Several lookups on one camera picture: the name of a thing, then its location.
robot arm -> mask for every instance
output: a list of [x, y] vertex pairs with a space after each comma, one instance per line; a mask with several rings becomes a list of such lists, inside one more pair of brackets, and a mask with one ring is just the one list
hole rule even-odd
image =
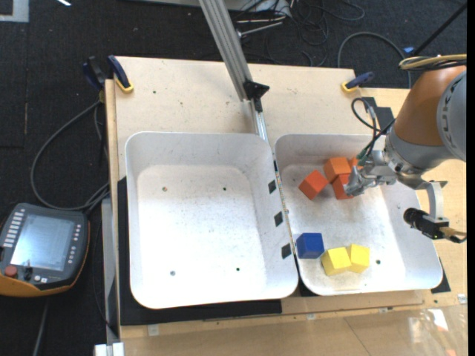
[[360, 195], [369, 187], [396, 181], [426, 190], [430, 212], [409, 208], [404, 221], [431, 239], [465, 241], [466, 235], [450, 228], [443, 214], [442, 188], [447, 182], [426, 182], [422, 175], [447, 159], [466, 162], [466, 90], [466, 66], [424, 72], [397, 119], [381, 132], [386, 135], [384, 149], [363, 154], [360, 168], [353, 167], [346, 193]]

metal rail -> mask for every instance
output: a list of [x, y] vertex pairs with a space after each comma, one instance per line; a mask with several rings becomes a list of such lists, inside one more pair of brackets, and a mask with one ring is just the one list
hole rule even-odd
[[254, 99], [247, 95], [244, 87], [246, 82], [252, 82], [252, 75], [224, 0], [198, 1], [203, 9], [206, 21], [223, 57], [239, 99], [250, 101], [255, 130], [262, 139], [269, 142], [263, 113], [256, 110]]

red emergency stop button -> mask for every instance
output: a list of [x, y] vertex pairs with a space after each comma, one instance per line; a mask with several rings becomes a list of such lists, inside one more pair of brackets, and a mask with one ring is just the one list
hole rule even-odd
[[5, 275], [10, 278], [16, 278], [18, 269], [14, 265], [9, 265], [5, 268]]

touchscreen display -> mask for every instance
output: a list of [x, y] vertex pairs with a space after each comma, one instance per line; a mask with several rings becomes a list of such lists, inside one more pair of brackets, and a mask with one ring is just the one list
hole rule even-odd
[[63, 271], [74, 222], [29, 214], [13, 252], [11, 263]]

wooden table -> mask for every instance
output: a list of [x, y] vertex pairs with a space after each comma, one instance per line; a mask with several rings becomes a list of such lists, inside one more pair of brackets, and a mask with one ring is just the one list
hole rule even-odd
[[[114, 81], [106, 82], [115, 231], [117, 181], [125, 176], [124, 145], [130, 135], [137, 131], [254, 132], [249, 106], [239, 101], [222, 62], [118, 59], [135, 89], [131, 94], [124, 94]], [[390, 107], [397, 116], [408, 93], [406, 89], [363, 88], [345, 94], [340, 88], [341, 83], [355, 76], [348, 69], [276, 65], [249, 65], [249, 68], [256, 82], [270, 86], [263, 98], [263, 109], [272, 147], [279, 136], [287, 133], [367, 134], [368, 129], [350, 110], [351, 101], [357, 96], [372, 96], [378, 106]], [[460, 161], [447, 161], [426, 174], [427, 180], [449, 181], [444, 188], [445, 216], [454, 228], [461, 231], [466, 231], [465, 166]], [[428, 211], [425, 193], [418, 192], [418, 196], [421, 208]], [[288, 355], [296, 349], [318, 346], [319, 342], [328, 340], [328, 331], [332, 329], [335, 345], [328, 350], [330, 355], [338, 354], [341, 344], [352, 347], [353, 341], [356, 344], [353, 355], [367, 355], [361, 347], [361, 340], [358, 343], [354, 338], [348, 317], [380, 314], [387, 308], [392, 312], [406, 312], [458, 307], [467, 297], [466, 243], [458, 245], [440, 240], [436, 242], [436, 250], [450, 283], [451, 291], [448, 292], [389, 291], [301, 297], [296, 291], [282, 300], [283, 313], [280, 315], [120, 326], [119, 339], [125, 344], [127, 355], [216, 355], [229, 352], [247, 355], [252, 349], [264, 354]], [[241, 349], [243, 339], [252, 340]]]

